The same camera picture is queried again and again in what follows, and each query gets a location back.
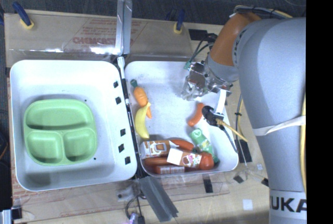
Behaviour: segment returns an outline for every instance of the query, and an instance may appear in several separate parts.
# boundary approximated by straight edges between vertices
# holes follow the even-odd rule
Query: yellow banana
[[[146,127],[146,114],[147,110],[151,106],[151,104],[148,102],[147,105],[144,107],[139,108],[139,110],[136,112],[135,118],[134,118],[134,126],[137,134],[140,135],[142,139],[149,139],[149,132]]]

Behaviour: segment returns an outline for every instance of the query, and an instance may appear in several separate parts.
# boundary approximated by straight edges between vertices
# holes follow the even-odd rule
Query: bottle
[[[219,158],[214,154],[212,144],[210,143],[210,141],[208,141],[206,136],[203,135],[200,129],[195,129],[190,133],[189,136],[202,152],[207,152],[212,155],[215,164],[219,162]]]

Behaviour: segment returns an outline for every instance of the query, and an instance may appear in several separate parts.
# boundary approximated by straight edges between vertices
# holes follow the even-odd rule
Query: tomato
[[[202,170],[209,170],[214,167],[214,160],[211,154],[207,152],[200,153],[202,155],[199,168]]]

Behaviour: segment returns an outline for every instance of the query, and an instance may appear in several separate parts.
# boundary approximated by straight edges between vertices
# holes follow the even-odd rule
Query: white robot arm
[[[183,98],[239,80],[244,106],[264,158],[270,224],[305,224],[306,19],[234,14],[206,60],[191,64]]]

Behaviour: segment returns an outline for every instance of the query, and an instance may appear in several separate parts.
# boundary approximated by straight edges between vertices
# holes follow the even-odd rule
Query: green plate
[[[47,99],[32,103],[24,113],[23,129],[28,154],[41,165],[84,162],[97,150],[92,111],[76,99]]]

